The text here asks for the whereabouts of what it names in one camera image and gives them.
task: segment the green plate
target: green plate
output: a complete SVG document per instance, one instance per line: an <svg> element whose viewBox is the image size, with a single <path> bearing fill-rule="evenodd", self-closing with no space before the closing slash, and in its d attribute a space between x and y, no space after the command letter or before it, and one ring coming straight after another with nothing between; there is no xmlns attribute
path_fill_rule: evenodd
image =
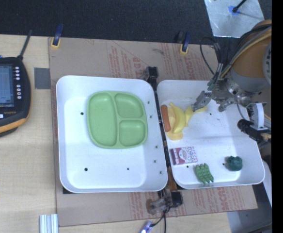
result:
<svg viewBox="0 0 283 233"><path fill-rule="evenodd" d="M133 148L147 139L143 102L128 92L92 94L87 104L87 124L91 140L102 148Z"/></svg>

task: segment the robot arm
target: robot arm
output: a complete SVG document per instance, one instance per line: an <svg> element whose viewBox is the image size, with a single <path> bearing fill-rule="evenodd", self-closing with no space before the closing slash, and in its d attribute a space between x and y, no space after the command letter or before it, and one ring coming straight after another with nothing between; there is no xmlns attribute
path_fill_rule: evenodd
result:
<svg viewBox="0 0 283 233"><path fill-rule="evenodd" d="M195 111L214 100L222 112L229 105L241 105L249 111L250 121L246 127L244 122L240 123L239 128L257 141L265 140L260 135L268 134L271 128L264 116L265 103L253 102L252 97L268 86L271 86L271 20L264 20L241 36L232 59L225 66L219 63L208 83L208 92L202 91L191 107Z"/></svg>

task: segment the wire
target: wire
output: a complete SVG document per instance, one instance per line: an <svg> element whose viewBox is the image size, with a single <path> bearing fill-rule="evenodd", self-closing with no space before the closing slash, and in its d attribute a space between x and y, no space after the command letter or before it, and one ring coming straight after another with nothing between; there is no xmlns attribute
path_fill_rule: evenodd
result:
<svg viewBox="0 0 283 233"><path fill-rule="evenodd" d="M169 207L168 209L164 210L162 217L156 223L151 224L150 227L156 226L158 223L161 222L162 219L164 219L164 233L166 233L166 213L169 212L170 208L171 207Z"/></svg>
<svg viewBox="0 0 283 233"><path fill-rule="evenodd" d="M222 73L220 78L223 78L227 74L227 72L232 67L233 63L238 59L238 57L242 53L244 53L246 50L251 48L253 45L255 45L255 44L257 44L257 43L259 43L259 42L261 42L261 41L271 37L272 33L268 33L268 34L263 35L262 37L259 38L259 36L261 36L263 33L265 33L266 31L268 31L270 29L271 29L270 26L268 26L266 28L260 26L257 29L254 29L254 30L249 31L249 32L245 33L244 35L242 35L242 40L240 42L243 42L246 39L246 37L248 35L250 35L251 33L254 33L254 32L262 30L259 34L255 35L252 39L250 39L248 42L246 42L242 47L240 47L239 49L236 49L236 53L233 55L232 60L229 62L228 66L224 68L224 71L223 71L223 73Z"/></svg>
<svg viewBox="0 0 283 233"><path fill-rule="evenodd" d="M220 73L221 73L221 70L222 70L222 67L223 67L223 64L222 63L219 63L218 67L217 67L217 70L216 70L216 73L213 77L213 83L215 84L220 76Z"/></svg>
<svg viewBox="0 0 283 233"><path fill-rule="evenodd" d="M215 47L215 52L216 52L216 55L217 55L217 59L218 59L218 62L220 63L222 61L221 59L221 51L220 51L220 47L219 47L219 44L216 40L214 40L213 38L211 37L203 37L201 40L200 40L200 51L201 51L201 55L202 55L202 58L205 62L205 64L207 65L208 69L210 70L210 72L214 75L214 71L212 70L212 68L209 66L207 60L205 59L205 56L203 54L203 50L202 50L202 41L205 40L205 39L208 39L208 40L211 40L213 43L214 43L214 47Z"/></svg>
<svg viewBox="0 0 283 233"><path fill-rule="evenodd" d="M25 40L25 43L24 43L23 48L22 48L22 50L21 50L21 53L20 53L20 55L18 56L18 58L21 59L21 60L23 60L23 54L24 54L25 49L26 49L26 46L27 46L27 44L28 44L28 42L29 42L29 40L30 40L31 34L32 34L32 30L29 31L29 34L28 34L27 37L26 37L26 40Z"/></svg>

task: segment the green toy vegetable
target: green toy vegetable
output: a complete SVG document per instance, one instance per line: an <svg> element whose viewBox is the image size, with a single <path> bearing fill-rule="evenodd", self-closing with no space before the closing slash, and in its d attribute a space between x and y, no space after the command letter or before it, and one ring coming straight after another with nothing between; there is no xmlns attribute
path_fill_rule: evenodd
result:
<svg viewBox="0 0 283 233"><path fill-rule="evenodd" d="M240 157L233 157L230 156L227 159L227 163L228 163L228 168L231 171L240 171L243 168L243 160Z"/></svg>
<svg viewBox="0 0 283 233"><path fill-rule="evenodd" d="M211 175L209 171L209 167L206 163L196 165L195 172L198 179L203 182L204 184L214 182L214 177Z"/></svg>

